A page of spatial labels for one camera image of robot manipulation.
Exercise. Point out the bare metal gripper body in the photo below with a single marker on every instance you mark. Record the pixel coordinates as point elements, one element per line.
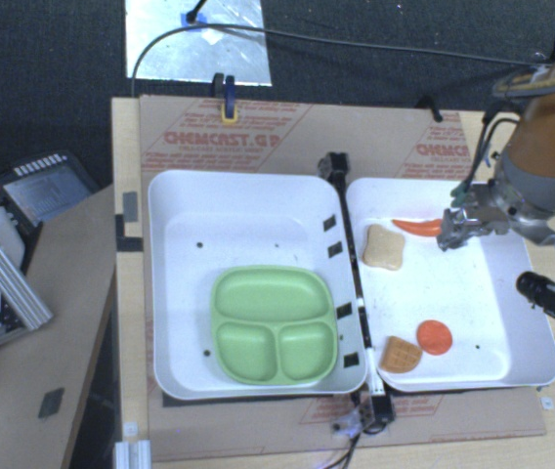
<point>495,213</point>

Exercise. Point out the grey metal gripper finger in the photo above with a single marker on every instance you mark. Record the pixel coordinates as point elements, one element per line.
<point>447,230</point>
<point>464,235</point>

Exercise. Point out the orange toy carrot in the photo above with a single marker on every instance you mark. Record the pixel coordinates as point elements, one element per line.
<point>416,226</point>

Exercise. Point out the white plastic tray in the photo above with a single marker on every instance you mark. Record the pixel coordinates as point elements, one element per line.
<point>458,291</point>
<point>238,218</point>

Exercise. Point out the tan toy bread slice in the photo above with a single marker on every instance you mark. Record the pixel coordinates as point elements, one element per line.
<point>382,247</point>

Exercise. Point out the thin black and white rod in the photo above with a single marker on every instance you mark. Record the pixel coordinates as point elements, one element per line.
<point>354,262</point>

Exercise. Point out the orange round disc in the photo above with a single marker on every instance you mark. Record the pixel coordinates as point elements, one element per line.
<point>435,337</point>

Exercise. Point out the orange toy waffle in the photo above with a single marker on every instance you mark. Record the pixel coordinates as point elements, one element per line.
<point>399,355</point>

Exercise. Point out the green divided plate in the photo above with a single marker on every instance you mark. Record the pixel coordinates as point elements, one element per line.
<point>270,293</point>

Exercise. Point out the brown cardboard board red print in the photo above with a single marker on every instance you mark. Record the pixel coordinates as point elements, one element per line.
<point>277,135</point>

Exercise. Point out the black cylinder on white bracket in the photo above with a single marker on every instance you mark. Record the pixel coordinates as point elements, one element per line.
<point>546,293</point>

